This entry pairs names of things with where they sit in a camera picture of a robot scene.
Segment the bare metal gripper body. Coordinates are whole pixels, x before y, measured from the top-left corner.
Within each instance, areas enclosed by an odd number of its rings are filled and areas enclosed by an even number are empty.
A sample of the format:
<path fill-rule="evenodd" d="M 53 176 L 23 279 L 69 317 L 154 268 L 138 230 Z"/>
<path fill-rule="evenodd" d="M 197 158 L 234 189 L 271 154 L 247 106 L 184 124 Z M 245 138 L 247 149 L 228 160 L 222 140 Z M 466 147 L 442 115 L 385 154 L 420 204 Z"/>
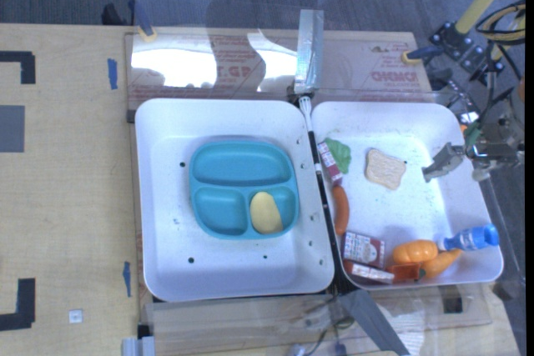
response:
<path fill-rule="evenodd" d="M 465 129 L 466 156 L 481 168 L 514 168 L 524 163 L 524 131 L 511 124 L 472 123 Z"/>

